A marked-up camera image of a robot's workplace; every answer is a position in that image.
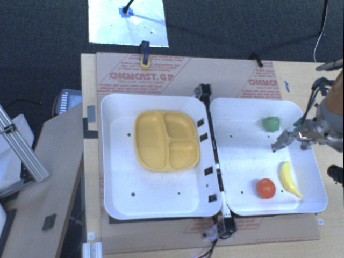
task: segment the yellow banana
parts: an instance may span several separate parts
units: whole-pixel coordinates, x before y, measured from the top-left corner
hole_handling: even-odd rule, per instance
[[[281,180],[286,191],[296,194],[298,197],[302,198],[302,194],[297,190],[294,181],[290,176],[290,162],[286,161],[282,164],[280,169]]]

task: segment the robotic hand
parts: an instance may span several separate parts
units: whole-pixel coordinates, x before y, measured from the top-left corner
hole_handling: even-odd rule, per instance
[[[343,59],[319,66],[317,70],[337,70],[343,68]],[[306,119],[308,111],[312,107],[315,97],[321,92],[325,98],[320,105],[316,104],[316,117]],[[327,144],[338,152],[343,152],[343,71],[335,81],[324,77],[317,79],[312,86],[312,93],[304,115],[294,123],[293,131],[283,131],[274,144],[271,144],[273,152],[291,144],[295,139],[301,142],[301,149],[307,150],[312,144]],[[334,168],[329,168],[328,174],[332,178]],[[334,178],[342,183],[341,178]]]

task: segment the blue marking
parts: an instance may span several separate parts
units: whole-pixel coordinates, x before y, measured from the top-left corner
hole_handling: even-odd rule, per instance
[[[289,87],[288,87],[289,84],[288,84],[288,82],[286,80],[284,81],[284,84],[285,84],[285,87],[286,87],[286,91],[289,92]]]
[[[124,18],[129,18],[130,16],[133,16],[133,15],[134,15],[134,11],[133,11],[133,9],[132,9],[131,7],[129,7],[128,12],[127,12],[126,15],[123,13],[123,8],[125,8],[125,7],[123,6],[123,7],[121,7],[121,8],[118,8],[119,14],[120,14],[122,17],[124,17]]]

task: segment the red tomato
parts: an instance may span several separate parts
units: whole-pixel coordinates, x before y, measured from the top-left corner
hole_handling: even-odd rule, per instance
[[[269,178],[263,178],[257,182],[257,192],[259,197],[263,199],[270,199],[275,195],[275,184]]]

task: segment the yellow plate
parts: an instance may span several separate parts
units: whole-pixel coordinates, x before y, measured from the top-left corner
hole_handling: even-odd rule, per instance
[[[140,164],[152,171],[187,170],[199,160],[196,127],[180,112],[155,110],[138,115],[134,144]]]

